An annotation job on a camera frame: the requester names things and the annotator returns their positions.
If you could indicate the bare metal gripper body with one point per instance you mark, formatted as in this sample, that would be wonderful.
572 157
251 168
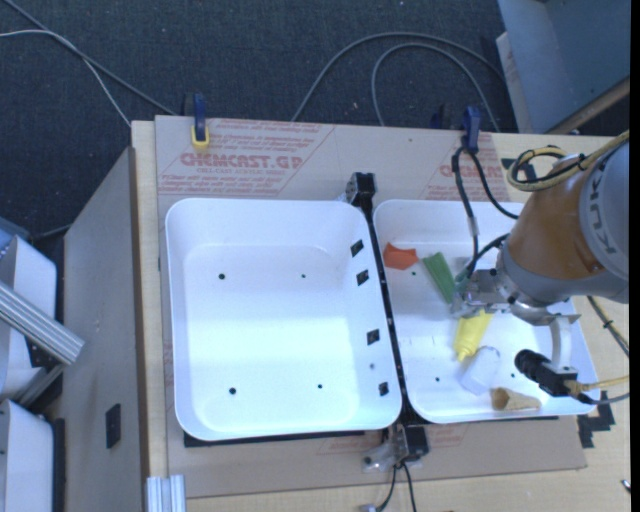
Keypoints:
492 292

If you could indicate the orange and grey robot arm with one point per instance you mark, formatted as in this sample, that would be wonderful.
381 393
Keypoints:
560 235

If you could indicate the yellow squeeze bottle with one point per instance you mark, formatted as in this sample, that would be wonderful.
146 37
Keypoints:
470 335

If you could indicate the green toy vegetable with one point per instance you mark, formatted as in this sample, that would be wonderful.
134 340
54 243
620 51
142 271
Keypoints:
441 277

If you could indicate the clear plastic bottle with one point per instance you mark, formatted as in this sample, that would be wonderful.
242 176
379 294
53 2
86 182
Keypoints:
480 371

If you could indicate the white plastic tray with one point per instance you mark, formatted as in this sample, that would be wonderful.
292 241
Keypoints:
280 325
430 350

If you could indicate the orange toy piece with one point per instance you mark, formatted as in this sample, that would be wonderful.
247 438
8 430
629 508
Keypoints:
398 256

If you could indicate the thin black rod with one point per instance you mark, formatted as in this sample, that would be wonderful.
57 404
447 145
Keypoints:
389 300

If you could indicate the tan toy bread slice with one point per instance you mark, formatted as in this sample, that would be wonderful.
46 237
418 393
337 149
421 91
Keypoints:
515 400

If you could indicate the brown cardboard board red print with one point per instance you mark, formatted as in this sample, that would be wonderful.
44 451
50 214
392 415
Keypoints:
260 150

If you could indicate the black cylinder on white bracket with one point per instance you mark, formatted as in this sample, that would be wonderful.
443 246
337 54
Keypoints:
552 377

